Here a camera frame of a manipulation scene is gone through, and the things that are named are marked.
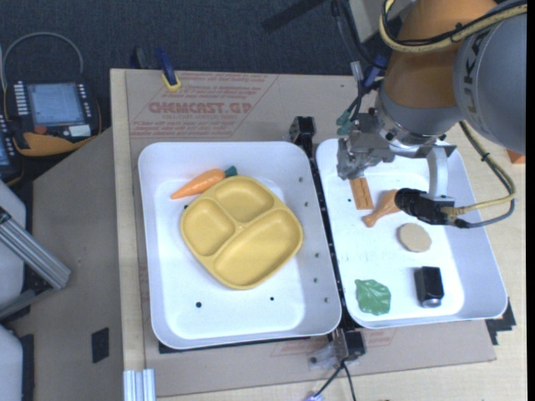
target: blue clamp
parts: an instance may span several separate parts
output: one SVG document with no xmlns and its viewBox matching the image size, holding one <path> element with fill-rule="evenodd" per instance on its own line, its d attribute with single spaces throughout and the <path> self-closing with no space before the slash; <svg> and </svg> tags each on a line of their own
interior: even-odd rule
<svg viewBox="0 0 535 401">
<path fill-rule="evenodd" d="M 161 78 L 164 84 L 168 90 L 176 92 L 181 86 L 181 81 L 175 75 L 175 70 L 173 69 L 169 55 L 164 49 L 156 48 L 155 56 L 160 63 L 162 71 Z"/>
</svg>

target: toy carrot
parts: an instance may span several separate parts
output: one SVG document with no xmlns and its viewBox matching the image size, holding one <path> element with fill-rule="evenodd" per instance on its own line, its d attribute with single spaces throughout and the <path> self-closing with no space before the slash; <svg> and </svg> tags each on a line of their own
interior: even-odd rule
<svg viewBox="0 0 535 401">
<path fill-rule="evenodd" d="M 219 181 L 236 174 L 237 171 L 234 166 L 231 166 L 228 170 L 208 170 L 184 184 L 180 189 L 171 195 L 171 199 L 180 199 L 181 197 L 197 195 L 208 190 L 209 187 L 212 187 Z"/>
</svg>

